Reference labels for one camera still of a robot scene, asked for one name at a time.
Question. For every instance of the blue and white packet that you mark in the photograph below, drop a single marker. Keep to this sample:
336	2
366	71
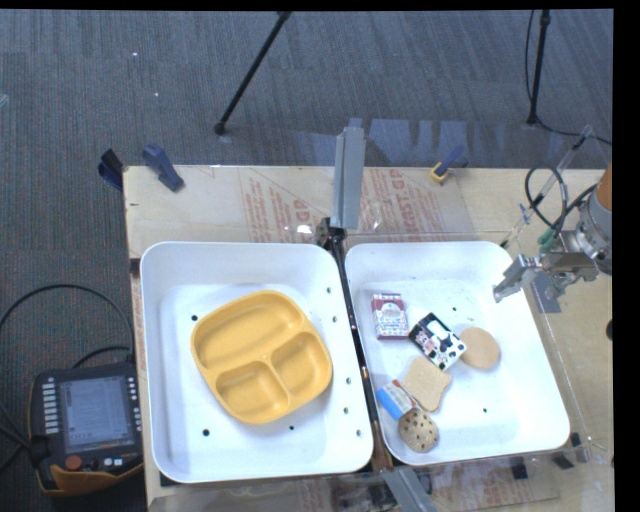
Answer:
392	400

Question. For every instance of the brown cardboard board red print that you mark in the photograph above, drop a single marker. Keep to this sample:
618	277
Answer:
210	210

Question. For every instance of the black and white cow carton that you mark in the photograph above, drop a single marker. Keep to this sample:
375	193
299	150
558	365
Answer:
437	342

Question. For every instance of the round tan biscuit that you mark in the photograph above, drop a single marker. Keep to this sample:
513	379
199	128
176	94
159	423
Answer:
480	348

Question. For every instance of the chocolate chip cookie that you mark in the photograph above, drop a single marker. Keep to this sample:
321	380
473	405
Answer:
419	431

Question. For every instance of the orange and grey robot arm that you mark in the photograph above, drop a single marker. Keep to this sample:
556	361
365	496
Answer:
601	205

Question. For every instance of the red and white carton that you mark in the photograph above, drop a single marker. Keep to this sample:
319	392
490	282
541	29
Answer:
389	315

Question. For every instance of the tan bread slice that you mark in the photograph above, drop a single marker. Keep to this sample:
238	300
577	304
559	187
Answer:
426	384

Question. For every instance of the yellow divided plate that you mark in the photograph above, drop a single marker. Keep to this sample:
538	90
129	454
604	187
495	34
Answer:
260	355

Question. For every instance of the white plastic tray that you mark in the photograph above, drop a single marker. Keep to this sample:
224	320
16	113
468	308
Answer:
520	400
170	380

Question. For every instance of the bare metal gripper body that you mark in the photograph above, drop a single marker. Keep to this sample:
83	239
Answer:
582	250

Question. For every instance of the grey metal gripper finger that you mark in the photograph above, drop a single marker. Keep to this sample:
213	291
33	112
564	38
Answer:
550	292
520	272

